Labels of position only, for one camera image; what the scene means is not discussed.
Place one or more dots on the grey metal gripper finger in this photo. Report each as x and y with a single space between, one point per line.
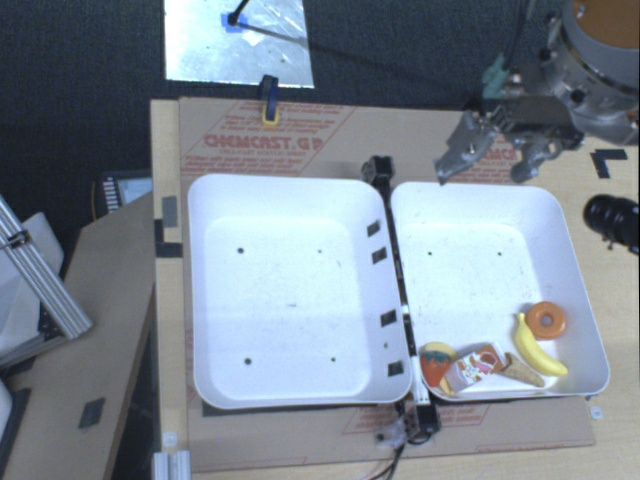
462 145
531 160

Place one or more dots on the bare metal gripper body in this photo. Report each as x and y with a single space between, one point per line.
590 103

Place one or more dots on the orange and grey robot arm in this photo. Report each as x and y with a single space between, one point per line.
605 8

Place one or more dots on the white plastic tray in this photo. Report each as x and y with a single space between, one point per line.
285 293
470 278

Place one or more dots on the thin black and white rod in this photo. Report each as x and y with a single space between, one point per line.
397 263

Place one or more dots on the orange doughnut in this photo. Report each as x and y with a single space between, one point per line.
546 320

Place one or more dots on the brown cardboard board red print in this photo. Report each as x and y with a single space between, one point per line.
300 138

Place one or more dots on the yellow banana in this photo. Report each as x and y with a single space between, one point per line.
535 350

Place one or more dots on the brown waffle cone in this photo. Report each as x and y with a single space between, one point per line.
522 372

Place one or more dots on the white and brown carton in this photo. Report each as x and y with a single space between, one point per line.
475 368

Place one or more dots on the red strawberry toy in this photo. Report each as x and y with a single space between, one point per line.
434 365

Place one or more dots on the black cylinder on white bracket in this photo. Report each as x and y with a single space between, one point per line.
615 220

